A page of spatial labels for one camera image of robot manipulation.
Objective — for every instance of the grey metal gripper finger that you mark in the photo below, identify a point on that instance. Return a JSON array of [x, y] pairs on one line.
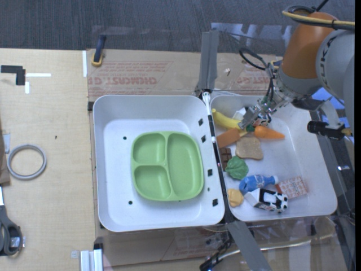
[[246, 118]]

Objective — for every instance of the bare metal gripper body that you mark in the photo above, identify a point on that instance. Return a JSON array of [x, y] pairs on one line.
[[277, 99]]

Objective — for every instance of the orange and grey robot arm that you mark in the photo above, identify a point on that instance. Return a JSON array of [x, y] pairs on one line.
[[304, 49]]

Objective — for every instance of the small white carton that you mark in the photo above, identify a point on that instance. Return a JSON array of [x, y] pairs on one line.
[[239, 114]]

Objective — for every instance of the small black and white item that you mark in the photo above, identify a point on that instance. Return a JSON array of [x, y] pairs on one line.
[[263, 120]]

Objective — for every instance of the yellow banana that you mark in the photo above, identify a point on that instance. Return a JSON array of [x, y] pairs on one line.
[[224, 120]]

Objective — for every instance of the orange carrot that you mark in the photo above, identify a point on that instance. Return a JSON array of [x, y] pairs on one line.
[[268, 133]]

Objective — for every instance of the tan bread slice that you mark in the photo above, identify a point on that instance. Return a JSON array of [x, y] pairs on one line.
[[249, 148]]

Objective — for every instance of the brown chocolate bar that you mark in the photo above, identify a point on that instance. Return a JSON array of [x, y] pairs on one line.
[[225, 157]]

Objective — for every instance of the green lettuce leaf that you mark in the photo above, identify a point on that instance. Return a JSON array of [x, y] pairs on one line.
[[236, 167]]

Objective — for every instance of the white plastic tray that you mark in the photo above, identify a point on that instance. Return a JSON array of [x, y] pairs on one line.
[[118, 162], [293, 162]]

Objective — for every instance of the blue bottle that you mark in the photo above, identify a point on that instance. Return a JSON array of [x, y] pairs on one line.
[[253, 183]]

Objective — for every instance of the yellow biscuit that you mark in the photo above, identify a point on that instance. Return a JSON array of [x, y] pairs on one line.
[[235, 197]]

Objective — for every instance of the orange and white carton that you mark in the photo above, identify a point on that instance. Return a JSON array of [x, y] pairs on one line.
[[292, 187]]

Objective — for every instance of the black and white milk carton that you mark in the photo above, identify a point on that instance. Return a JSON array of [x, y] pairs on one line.
[[270, 200]]

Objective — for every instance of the green divided plate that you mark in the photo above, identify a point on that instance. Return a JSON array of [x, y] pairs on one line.
[[169, 165]]

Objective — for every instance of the brown cardboard board red print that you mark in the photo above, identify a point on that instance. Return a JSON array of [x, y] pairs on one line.
[[141, 75]]

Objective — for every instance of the grey tape roll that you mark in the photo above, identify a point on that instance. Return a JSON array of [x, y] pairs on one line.
[[11, 166]]

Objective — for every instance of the black cylinder on white bracket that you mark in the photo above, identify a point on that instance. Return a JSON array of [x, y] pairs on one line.
[[321, 128]]

